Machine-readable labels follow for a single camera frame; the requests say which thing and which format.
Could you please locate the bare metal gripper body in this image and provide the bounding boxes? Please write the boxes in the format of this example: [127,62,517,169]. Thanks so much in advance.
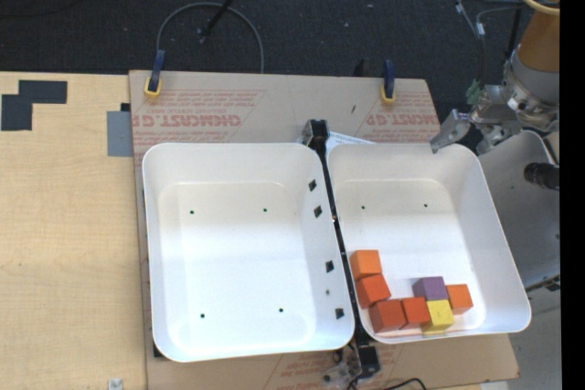
[469,82,560,142]

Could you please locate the white paper label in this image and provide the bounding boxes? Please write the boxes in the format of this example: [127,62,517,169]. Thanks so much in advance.
[326,131,377,147]

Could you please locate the white plastic tray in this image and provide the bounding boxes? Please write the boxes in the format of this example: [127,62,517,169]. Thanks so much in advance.
[325,142,533,345]
[141,142,356,364]

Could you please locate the yellow cube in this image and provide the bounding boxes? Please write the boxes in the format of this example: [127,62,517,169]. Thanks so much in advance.
[421,299,456,335]

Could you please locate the thin black rod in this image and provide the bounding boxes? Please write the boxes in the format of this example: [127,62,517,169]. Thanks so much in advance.
[315,142,369,351]

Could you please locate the purple cube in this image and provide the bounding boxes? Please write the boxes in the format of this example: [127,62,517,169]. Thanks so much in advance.
[411,275,451,303]

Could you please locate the black cylinder on white bracket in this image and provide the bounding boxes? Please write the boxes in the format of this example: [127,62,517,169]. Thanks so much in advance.
[523,161,561,192]

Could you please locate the black block with thin wires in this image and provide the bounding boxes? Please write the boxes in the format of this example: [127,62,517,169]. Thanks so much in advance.
[301,118,331,149]
[356,344,382,382]

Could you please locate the brown cardboard board, red print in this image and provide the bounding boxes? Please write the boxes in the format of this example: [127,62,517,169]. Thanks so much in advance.
[128,69,521,390]

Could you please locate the orange cube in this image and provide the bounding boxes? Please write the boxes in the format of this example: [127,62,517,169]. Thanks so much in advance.
[400,296,432,331]
[355,273,393,311]
[368,298,409,334]
[348,248,384,281]
[444,283,474,316]

